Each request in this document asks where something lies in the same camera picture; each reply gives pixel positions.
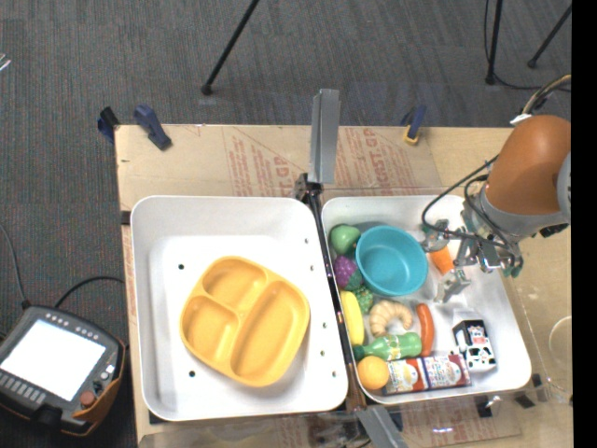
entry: croissant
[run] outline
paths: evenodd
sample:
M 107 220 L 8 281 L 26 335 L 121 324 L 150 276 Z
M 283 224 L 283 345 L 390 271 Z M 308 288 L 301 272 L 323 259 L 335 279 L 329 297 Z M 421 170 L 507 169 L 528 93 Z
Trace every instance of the croissant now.
M 369 326 L 373 337 L 385 335 L 386 327 L 394 317 L 401 320 L 405 330 L 412 327 L 412 312 L 404 303 L 383 299 L 373 305 L 369 312 Z

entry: teal bowl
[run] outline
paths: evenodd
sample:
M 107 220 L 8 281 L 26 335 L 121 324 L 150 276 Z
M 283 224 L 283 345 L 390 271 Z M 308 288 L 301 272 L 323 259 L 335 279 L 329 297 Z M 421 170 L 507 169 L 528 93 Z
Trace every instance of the teal bowl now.
M 375 226 L 356 243 L 356 265 L 374 293 L 394 297 L 419 289 L 429 272 L 423 248 L 408 232 L 394 226 Z

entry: yellow plate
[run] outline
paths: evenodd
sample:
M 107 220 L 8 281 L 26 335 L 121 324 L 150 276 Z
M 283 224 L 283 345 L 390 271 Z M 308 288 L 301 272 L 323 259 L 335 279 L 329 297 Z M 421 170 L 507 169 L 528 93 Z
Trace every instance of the yellow plate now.
M 281 275 L 251 260 L 213 262 L 191 291 L 180 336 L 203 363 L 245 385 L 276 382 L 299 350 L 309 302 Z

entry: chocolate bar package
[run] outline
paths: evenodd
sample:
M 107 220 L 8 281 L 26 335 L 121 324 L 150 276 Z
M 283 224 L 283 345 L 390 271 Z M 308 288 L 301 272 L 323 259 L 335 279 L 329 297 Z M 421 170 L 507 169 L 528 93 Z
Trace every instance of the chocolate bar package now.
M 470 385 L 465 358 L 460 355 L 417 357 L 388 362 L 390 379 L 384 395 Z

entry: white screen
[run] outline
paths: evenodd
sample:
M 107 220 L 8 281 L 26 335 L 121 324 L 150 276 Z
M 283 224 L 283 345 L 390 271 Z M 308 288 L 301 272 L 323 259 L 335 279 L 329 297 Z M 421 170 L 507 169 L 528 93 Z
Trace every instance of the white screen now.
M 98 343 L 37 320 L 0 369 L 70 401 L 104 351 Z

